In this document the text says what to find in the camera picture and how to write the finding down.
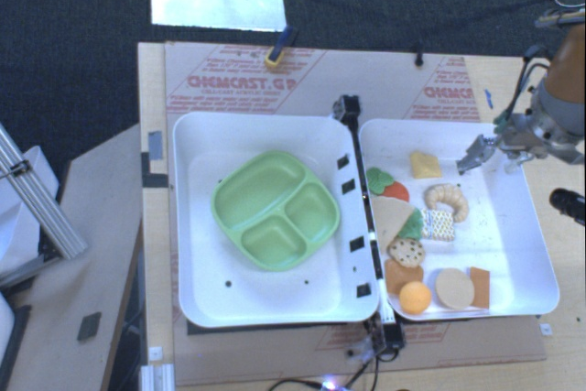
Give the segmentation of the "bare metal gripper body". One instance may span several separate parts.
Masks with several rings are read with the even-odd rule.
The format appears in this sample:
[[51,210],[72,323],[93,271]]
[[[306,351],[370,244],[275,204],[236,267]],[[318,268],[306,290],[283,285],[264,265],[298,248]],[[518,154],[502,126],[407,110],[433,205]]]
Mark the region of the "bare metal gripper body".
[[494,132],[498,148],[521,165],[533,159],[557,158],[569,165],[584,165],[585,155],[578,149],[583,140],[562,126],[548,114],[502,113],[494,119]]

